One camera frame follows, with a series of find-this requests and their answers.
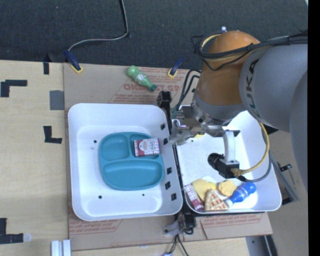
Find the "yellow cable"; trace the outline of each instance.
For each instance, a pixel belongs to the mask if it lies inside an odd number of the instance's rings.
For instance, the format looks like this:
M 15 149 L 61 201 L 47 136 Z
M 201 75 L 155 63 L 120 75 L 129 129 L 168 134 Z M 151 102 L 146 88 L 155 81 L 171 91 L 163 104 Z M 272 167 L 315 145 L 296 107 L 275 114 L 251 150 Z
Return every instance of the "yellow cable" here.
M 249 169 L 239 169 L 239 168 L 232 168 L 231 172 L 234 173 L 235 177 L 239 177 L 240 175 L 243 174 L 247 174 L 249 172 L 252 172 L 253 170 L 255 170 L 256 168 L 258 168 L 259 166 L 261 166 L 261 164 L 266 160 L 267 156 L 268 156 L 268 152 L 269 152 L 269 148 L 270 148 L 270 141 L 269 141 L 269 137 L 268 137 L 268 133 L 266 131 L 266 128 L 264 127 L 264 125 L 261 122 L 258 122 L 262 132 L 264 134 L 264 138 L 265 138 L 265 151 L 264 151 L 264 155 L 262 157 L 262 159 L 253 167 L 249 168 Z
M 221 36 L 221 34 L 214 34 L 214 35 L 212 35 L 212 36 L 207 37 L 207 38 L 203 41 L 203 43 L 202 43 L 202 45 L 201 45 L 201 49 L 203 49 L 204 46 L 205 46 L 211 39 L 216 38 L 216 37 L 219 37 L 219 36 Z M 229 55 L 227 55 L 227 56 L 220 57 L 220 58 L 216 58 L 216 59 L 207 59 L 207 58 L 205 58 L 205 60 L 206 60 L 206 61 L 209 61 L 209 62 L 224 61 L 224 60 L 228 60 L 228 59 L 231 59 L 231 58 L 235 58 L 235 57 L 241 56 L 244 52 L 245 52 L 245 51 L 243 51 L 243 52 L 238 52 L 238 53 L 231 53 L 231 54 L 229 54 Z

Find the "black carpet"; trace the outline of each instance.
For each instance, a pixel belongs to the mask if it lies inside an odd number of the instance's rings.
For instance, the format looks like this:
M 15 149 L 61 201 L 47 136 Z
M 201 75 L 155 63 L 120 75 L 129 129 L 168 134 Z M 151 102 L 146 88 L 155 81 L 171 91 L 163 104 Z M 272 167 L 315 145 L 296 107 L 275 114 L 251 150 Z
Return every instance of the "black carpet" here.
M 71 49 L 80 63 L 169 68 L 202 67 L 192 36 L 225 26 L 260 41 L 308 29 L 305 0 L 123 0 L 129 36 Z M 119 0 L 0 0 L 0 60 L 42 62 L 86 39 L 125 33 Z

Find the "cardboard sheet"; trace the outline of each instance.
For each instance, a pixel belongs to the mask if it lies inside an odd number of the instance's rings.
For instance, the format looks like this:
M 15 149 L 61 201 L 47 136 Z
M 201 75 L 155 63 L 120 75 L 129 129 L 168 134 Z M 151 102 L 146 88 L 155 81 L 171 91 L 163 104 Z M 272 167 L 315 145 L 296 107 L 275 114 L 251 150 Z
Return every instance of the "cardboard sheet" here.
M 170 91 L 171 107 L 178 103 L 188 70 L 179 69 L 176 77 L 167 77 L 168 69 L 138 67 L 157 85 L 154 92 L 138 85 L 126 75 L 128 66 L 81 64 L 83 72 L 78 74 L 63 64 L 65 144 L 68 187 L 69 239 L 72 250 L 102 249 L 171 243 L 172 237 L 163 234 L 163 227 L 174 222 L 174 216 L 159 216 L 132 219 L 115 219 L 87 222 L 73 212 L 71 201 L 71 177 L 69 156 L 68 111 L 78 103 L 110 104 L 156 104 L 160 91 Z M 190 104 L 195 79 L 183 104 Z M 229 214 L 196 218 L 197 226 L 184 241 L 201 241 L 272 234 L 267 213 Z

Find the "black tape marking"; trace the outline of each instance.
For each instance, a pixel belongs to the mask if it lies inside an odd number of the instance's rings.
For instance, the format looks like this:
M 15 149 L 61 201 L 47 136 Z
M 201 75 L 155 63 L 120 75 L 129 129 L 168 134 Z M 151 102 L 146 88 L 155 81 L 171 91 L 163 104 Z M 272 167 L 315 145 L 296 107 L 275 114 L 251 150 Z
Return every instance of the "black tape marking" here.
M 10 93 L 10 86 L 19 86 L 19 87 L 26 87 L 28 85 L 27 80 L 5 80 L 1 82 L 0 87 L 0 97 L 1 98 L 8 98 Z
M 61 90 L 49 91 L 50 110 L 65 110 L 65 94 Z
M 47 143 L 56 143 L 56 144 L 61 144 L 62 143 L 62 138 L 52 138 L 52 127 L 51 126 L 44 126 L 44 142 Z
M 1 90 L 0 90 L 0 97 L 8 98 L 10 92 L 10 86 L 6 84 L 6 82 L 1 82 Z
M 27 86 L 28 80 L 5 80 L 8 86 Z
M 7 218 L 0 218 L 0 245 L 22 243 L 24 234 L 7 234 Z
M 0 236 L 6 234 L 7 218 L 0 218 Z
M 49 75 L 49 72 L 50 72 L 49 63 L 48 62 L 44 62 L 43 63 L 43 74 L 44 75 Z

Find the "clamp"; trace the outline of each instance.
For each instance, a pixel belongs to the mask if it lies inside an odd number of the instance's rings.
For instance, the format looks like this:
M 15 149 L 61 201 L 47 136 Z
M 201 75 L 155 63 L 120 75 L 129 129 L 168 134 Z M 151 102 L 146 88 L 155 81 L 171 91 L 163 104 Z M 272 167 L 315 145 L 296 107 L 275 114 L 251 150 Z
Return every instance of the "clamp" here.
M 168 71 L 168 73 L 167 73 L 167 75 L 168 75 L 169 78 L 171 78 L 171 79 L 175 78 L 178 69 L 179 69 L 179 68 L 181 67 L 181 65 L 182 65 L 183 60 L 184 60 L 184 59 L 183 59 L 182 57 L 179 58 L 179 59 L 176 61 L 176 63 L 174 64 L 174 66 L 169 69 L 169 71 Z
M 71 63 L 70 67 L 78 74 L 80 74 L 84 69 L 80 66 L 76 57 L 68 50 L 63 52 L 63 55 L 67 58 L 67 60 Z

